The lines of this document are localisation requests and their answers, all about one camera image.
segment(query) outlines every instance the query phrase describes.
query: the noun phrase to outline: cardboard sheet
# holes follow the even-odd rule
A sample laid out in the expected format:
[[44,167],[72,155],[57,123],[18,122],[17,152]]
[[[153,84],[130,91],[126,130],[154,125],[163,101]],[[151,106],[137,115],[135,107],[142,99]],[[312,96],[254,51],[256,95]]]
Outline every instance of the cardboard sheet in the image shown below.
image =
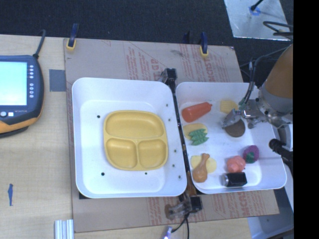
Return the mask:
[[[156,81],[165,68],[175,68],[181,82],[242,82],[234,49],[208,46],[200,56],[199,45],[78,39],[73,51],[64,40],[69,145],[74,230],[90,232],[179,224],[169,220],[164,208],[179,203],[178,197],[87,199],[75,183],[72,84],[82,77]],[[203,210],[189,222],[278,214],[273,190],[200,195]]]

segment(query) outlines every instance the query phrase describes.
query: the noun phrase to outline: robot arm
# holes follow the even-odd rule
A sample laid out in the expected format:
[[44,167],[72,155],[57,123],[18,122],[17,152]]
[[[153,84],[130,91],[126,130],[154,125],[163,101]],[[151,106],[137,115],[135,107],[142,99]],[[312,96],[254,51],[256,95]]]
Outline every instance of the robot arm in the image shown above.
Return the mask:
[[269,122],[276,128],[292,123],[285,116],[293,114],[293,44],[277,60],[259,89],[258,98],[240,105],[239,110],[232,110],[226,116],[222,128],[235,124],[240,118],[247,119],[248,128],[259,122]]

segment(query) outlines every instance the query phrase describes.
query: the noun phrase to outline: toy red onion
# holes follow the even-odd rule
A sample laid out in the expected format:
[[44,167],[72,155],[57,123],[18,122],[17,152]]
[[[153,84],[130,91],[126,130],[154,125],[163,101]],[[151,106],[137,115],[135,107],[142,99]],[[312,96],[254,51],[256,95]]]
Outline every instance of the toy red onion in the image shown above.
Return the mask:
[[256,162],[258,160],[258,158],[259,158],[259,149],[258,149],[258,147],[255,146],[255,145],[248,146],[244,150],[243,158],[249,164],[252,164],[252,163]]

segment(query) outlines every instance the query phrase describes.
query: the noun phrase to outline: yellow divided plate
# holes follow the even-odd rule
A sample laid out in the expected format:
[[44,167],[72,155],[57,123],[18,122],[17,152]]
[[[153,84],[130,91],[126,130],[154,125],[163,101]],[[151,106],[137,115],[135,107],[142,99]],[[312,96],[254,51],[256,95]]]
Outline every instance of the yellow divided plate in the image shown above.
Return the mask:
[[153,170],[167,161],[166,129],[154,113],[112,112],[104,120],[103,136],[106,157],[118,169]]

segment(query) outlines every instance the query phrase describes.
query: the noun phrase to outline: toy carrot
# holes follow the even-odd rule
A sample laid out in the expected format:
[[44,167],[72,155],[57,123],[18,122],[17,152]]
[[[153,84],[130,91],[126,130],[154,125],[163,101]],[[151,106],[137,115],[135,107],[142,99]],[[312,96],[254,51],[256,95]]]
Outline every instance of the toy carrot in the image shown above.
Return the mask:
[[210,112],[212,106],[213,105],[208,102],[189,106],[182,110],[181,115],[186,122],[193,122]]

